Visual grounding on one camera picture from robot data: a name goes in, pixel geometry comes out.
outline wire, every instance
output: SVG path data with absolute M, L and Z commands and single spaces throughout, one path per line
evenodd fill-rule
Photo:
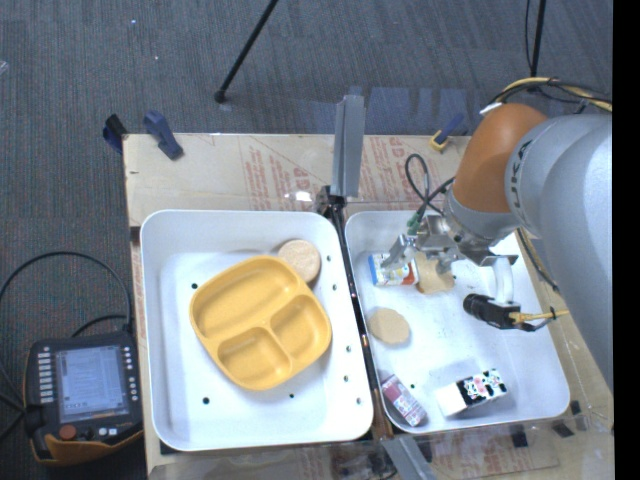
M 413 159 L 416 159 L 420 162 L 420 165 L 422 166 L 422 171 L 424 172 L 424 194 L 420 191 L 420 189 L 418 189 L 418 187 L 413 181 L 413 177 L 411 176 L 411 173 L 409 172 L 409 164 Z M 412 153 L 407 157 L 407 160 L 404 163 L 404 173 L 406 174 L 407 180 L 409 181 L 409 184 L 411 185 L 411 188 L 413 189 L 413 191 L 416 194 L 418 194 L 418 197 L 422 201 L 424 201 L 429 195 L 429 183 L 430 183 L 429 168 L 427 167 L 427 162 L 425 162 L 424 158 L 422 158 L 418 153 Z
M 422 167 L 422 171 L 424 172 L 424 192 L 422 192 L 415 184 L 415 182 L 413 181 L 413 177 L 411 176 L 411 172 L 409 171 L 409 164 L 411 163 L 411 160 L 418 160 L 418 162 L 420 162 L 420 165 Z M 427 207 L 431 207 L 433 210 L 435 210 L 436 212 L 438 212 L 440 215 L 442 215 L 442 210 L 436 206 L 434 206 L 433 204 L 431 204 L 431 199 L 433 198 L 429 198 L 429 190 L 431 188 L 431 181 L 429 178 L 429 168 L 427 167 L 427 162 L 425 161 L 424 158 L 422 158 L 418 153 L 412 153 L 410 154 L 405 163 L 404 163 L 404 172 L 407 176 L 407 180 L 409 181 L 409 184 L 411 185 L 411 188 L 413 189 L 413 191 L 418 194 L 418 197 L 420 198 L 420 200 L 422 201 L 422 205 L 420 206 L 420 208 L 418 209 L 418 211 L 416 212 L 416 218 L 418 220 L 421 220 L 422 217 L 424 216 L 424 213 L 427 211 Z
M 398 470 L 393 468 L 393 471 L 387 474 L 387 476 L 378 476 L 378 480 L 389 480 L 398 474 Z
M 564 98 L 559 98 L 557 96 L 552 96 L 551 94 L 547 94 L 545 91 L 542 90 L 541 87 L 536 87 L 536 94 L 539 96 L 543 96 L 544 98 L 547 98 L 549 100 L 553 100 L 553 101 L 557 101 L 559 103 L 567 103 L 569 105 L 573 105 L 576 103 L 575 100 L 567 100 Z M 578 109 L 576 111 L 574 111 L 574 114 L 580 114 L 582 113 L 582 111 L 586 108 L 586 103 L 584 102 L 584 100 L 581 100 L 579 102 L 577 102 L 580 104 L 580 106 L 578 107 Z
M 13 385 L 13 382 L 11 382 L 9 374 L 7 373 L 7 370 L 5 370 L 2 361 L 0 361 L 0 372 L 2 372 L 2 376 L 4 377 L 4 380 L 7 382 L 7 384 L 9 384 L 9 387 L 13 391 L 13 394 L 16 395 L 17 400 L 22 402 L 22 394 L 20 393 L 20 391 L 18 391 L 18 388 Z
M 10 275 L 9 277 L 5 280 L 5 282 L 2 284 L 2 287 L 0 288 L 0 301 L 2 300 L 2 296 L 4 295 L 4 292 L 6 291 L 7 287 L 9 286 L 9 283 L 20 273 L 22 272 L 25 268 L 27 268 L 29 265 L 35 263 L 36 261 L 40 261 L 44 258 L 49 258 L 51 256 L 79 256 L 81 258 L 86 258 L 90 261 L 93 261 L 94 263 L 97 263 L 98 265 L 104 267 L 106 270 L 109 271 L 109 273 L 115 278 L 115 280 L 118 282 L 120 288 L 122 289 L 125 298 L 126 298 L 126 307 L 127 307 L 127 314 L 124 315 L 124 317 L 127 319 L 127 323 L 124 326 L 125 331 L 127 331 L 128 333 L 133 333 L 133 309 L 131 307 L 131 297 L 129 296 L 129 291 L 127 290 L 127 287 L 125 286 L 124 282 L 122 281 L 122 279 L 120 278 L 120 276 L 118 276 L 118 274 L 116 273 L 115 270 L 113 270 L 109 265 L 107 265 L 106 263 L 104 263 L 103 261 L 99 260 L 98 258 L 95 258 L 89 254 L 85 254 L 82 252 L 77 252 L 77 251 L 50 251 L 50 252 L 45 252 L 43 254 L 39 254 L 38 256 L 35 256 L 33 258 L 31 258 L 30 260 L 25 261 L 22 265 L 20 265 L 18 268 L 16 268 Z M 81 327 L 78 331 L 76 331 L 73 336 L 76 336 L 79 332 L 81 332 L 82 330 L 84 330 L 86 327 L 88 326 L 88 324 L 85 324 L 83 327 Z
M 2 440 L 7 437 L 9 435 L 9 432 L 11 432 L 13 430 L 13 428 L 20 423 L 20 420 L 24 417 L 24 412 L 21 412 L 20 414 L 18 414 L 14 420 L 9 423 L 5 429 L 0 432 L 0 443 L 2 442 Z
M 558 316 L 569 314 L 568 309 L 560 309 L 560 310 L 555 310 L 553 308 L 551 309 L 552 310 L 549 311 L 548 313 L 540 313 L 540 314 L 520 313 L 518 311 L 514 311 L 512 313 L 509 313 L 509 318 L 511 318 L 516 323 L 522 323 L 522 322 L 528 322 L 529 320 L 540 320 L 541 318 L 545 318 L 547 320 L 555 320 L 558 318 Z
M 516 93 L 528 89 L 540 89 L 543 87 L 554 88 L 576 98 L 580 98 L 578 103 L 586 102 L 600 108 L 601 110 L 613 112 L 613 102 L 610 99 L 603 98 L 594 94 L 595 92 L 599 91 L 594 91 L 593 89 L 589 89 L 575 83 L 563 82 L 559 78 L 555 77 L 529 77 L 517 80 L 502 89 L 502 91 L 497 94 L 489 104 L 491 105 L 494 103 L 506 103 L 507 99 Z M 545 94 L 545 96 L 547 96 L 548 98 L 553 98 L 552 96 L 547 94 Z
M 16 402 L 12 398 L 9 398 L 7 395 L 3 395 L 2 393 L 0 393 L 0 400 L 2 400 L 5 404 L 10 405 L 11 407 L 13 407 L 18 411 L 21 411 L 21 412 L 24 411 L 24 407 L 22 407 L 22 405 L 20 405 L 18 402 Z
M 455 176 L 452 178 L 449 178 L 447 181 L 445 181 L 442 185 L 440 185 L 438 188 L 436 188 L 433 192 L 431 192 L 431 195 L 429 195 L 429 197 L 427 198 L 427 202 L 431 202 L 433 201 L 433 199 L 435 199 L 439 194 L 444 194 L 447 190 L 447 187 L 449 185 L 451 185 L 453 183 L 453 181 L 455 180 Z
M 93 320 L 89 320 L 86 324 L 84 324 L 83 326 L 81 326 L 79 329 L 76 330 L 76 332 L 74 332 L 71 337 L 75 338 L 76 336 L 78 336 L 82 331 L 84 331 L 85 329 L 88 329 L 89 327 L 91 327 L 92 325 L 97 324 L 98 322 L 102 322 L 103 320 L 112 320 L 114 318 L 127 318 L 126 314 L 120 314 L 120 313 L 114 313 L 112 315 L 103 315 L 103 316 L 99 316 L 98 318 L 94 318 Z
M 542 277 L 542 279 L 544 279 L 544 281 L 549 286 L 551 286 L 554 292 L 558 293 L 560 291 L 558 288 L 558 285 L 553 281 L 553 279 L 551 279 L 551 276 L 547 273 L 545 268 L 542 266 L 542 261 L 540 260 L 538 255 L 534 252 L 534 247 L 533 247 L 533 244 L 531 243 L 531 240 L 529 240 L 529 237 L 524 234 L 524 232 L 522 231 L 522 228 L 518 228 L 516 231 L 518 233 L 518 237 L 520 237 L 520 242 L 524 247 L 524 251 L 527 253 L 527 256 L 529 256 L 529 259 L 531 260 L 531 263 L 536 269 L 536 272 L 538 272 L 540 277 Z

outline blue clamp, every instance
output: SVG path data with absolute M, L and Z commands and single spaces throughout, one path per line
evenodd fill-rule
M 451 132 L 456 128 L 456 126 L 462 123 L 463 119 L 464 116 L 462 114 L 456 114 L 455 116 L 453 116 L 453 119 L 451 119 L 451 121 L 449 121 L 447 125 L 442 128 L 442 130 L 438 130 L 435 135 L 431 137 L 429 145 L 436 151 L 442 152 L 447 144 L 449 135 L 451 135 Z
M 116 114 L 109 116 L 109 119 L 106 120 L 104 128 L 102 129 L 102 137 L 104 140 L 120 154 L 122 154 L 122 136 L 127 133 L 126 128 L 122 125 Z
M 157 110 L 149 110 L 144 116 L 144 125 L 151 135 L 160 138 L 158 147 L 171 160 L 175 160 L 184 153 L 182 147 L 176 141 L 176 138 L 169 128 L 169 124 L 165 117 Z

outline wooden table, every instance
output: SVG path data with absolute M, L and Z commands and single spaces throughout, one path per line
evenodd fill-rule
M 123 140 L 127 208 L 137 336 L 144 401 L 145 447 L 150 478 L 338 478 L 336 463 L 357 464 L 376 443 L 248 450 L 237 453 L 161 453 L 149 397 L 149 365 L 144 325 L 142 265 L 138 231 L 144 219 L 162 209 L 309 210 L 322 187 L 331 184 L 333 135 L 176 134 L 185 154 L 171 161 L 151 135 Z M 406 157 L 420 154 L 431 187 L 455 174 L 468 137 L 452 137 L 443 152 L 425 136 L 365 136 L 360 192 L 349 198 L 348 213 L 412 210 L 419 206 L 404 173 Z M 419 180 L 421 172 L 416 171 Z M 542 307 L 563 306 L 527 265 Z M 526 425 L 528 446 L 515 447 L 499 426 L 428 436 L 438 479 L 614 478 L 613 398 L 570 316 L 550 325 L 571 391 L 571 407 L 554 421 Z M 544 381 L 544 372 L 540 372 Z

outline screen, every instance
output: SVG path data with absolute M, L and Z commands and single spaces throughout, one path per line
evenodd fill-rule
M 60 351 L 56 367 L 61 423 L 129 412 L 117 345 Z

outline round cracker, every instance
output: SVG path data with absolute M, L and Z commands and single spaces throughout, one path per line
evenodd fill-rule
M 371 334 L 390 345 L 404 343 L 409 338 L 409 323 L 395 309 L 378 309 L 368 324 Z
M 306 283 L 313 281 L 320 272 L 320 253 L 307 240 L 290 240 L 278 251 L 278 256 L 293 267 Z

